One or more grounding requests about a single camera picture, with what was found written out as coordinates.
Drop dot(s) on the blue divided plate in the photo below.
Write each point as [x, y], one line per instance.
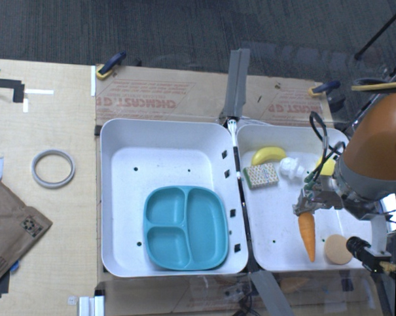
[201, 226]

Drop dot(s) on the black cylinder on white bracket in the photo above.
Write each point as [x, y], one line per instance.
[358, 247]

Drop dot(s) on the brown cardboard board red print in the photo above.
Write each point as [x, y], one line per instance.
[187, 94]

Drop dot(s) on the white plastic tray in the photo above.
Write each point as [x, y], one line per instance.
[274, 216]
[124, 200]

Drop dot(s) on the patterned green-edged sponge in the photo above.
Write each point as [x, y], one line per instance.
[261, 176]

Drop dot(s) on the yellow banana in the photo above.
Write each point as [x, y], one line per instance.
[267, 154]

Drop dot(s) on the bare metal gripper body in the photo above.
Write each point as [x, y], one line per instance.
[330, 196]

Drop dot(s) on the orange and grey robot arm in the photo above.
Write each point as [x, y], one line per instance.
[374, 142]

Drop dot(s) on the brown paper envelope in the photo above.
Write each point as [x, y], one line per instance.
[5, 230]

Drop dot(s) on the beige round biscuit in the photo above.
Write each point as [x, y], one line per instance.
[336, 250]

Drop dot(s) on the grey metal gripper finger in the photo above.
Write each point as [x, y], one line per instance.
[299, 204]
[310, 206]

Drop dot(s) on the white plastic toy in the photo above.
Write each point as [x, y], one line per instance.
[290, 168]

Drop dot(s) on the orange carrot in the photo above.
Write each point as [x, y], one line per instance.
[307, 234]

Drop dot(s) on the yellow round toy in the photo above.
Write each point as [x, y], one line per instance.
[329, 167]

